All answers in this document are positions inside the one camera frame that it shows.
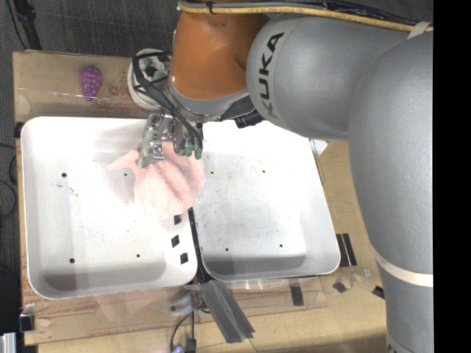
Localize purple toy grapes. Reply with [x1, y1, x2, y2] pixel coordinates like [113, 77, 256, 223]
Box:
[79, 65, 103, 103]

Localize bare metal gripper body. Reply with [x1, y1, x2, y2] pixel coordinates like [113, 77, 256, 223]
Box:
[142, 111, 204, 147]

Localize brown cardboard board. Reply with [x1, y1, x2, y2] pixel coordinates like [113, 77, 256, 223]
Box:
[12, 49, 388, 353]

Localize white plastic tray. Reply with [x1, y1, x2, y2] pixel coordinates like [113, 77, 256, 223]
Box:
[192, 119, 341, 282]
[20, 115, 200, 301]

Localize pink cloth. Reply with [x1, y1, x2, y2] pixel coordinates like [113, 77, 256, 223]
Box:
[105, 143, 208, 221]

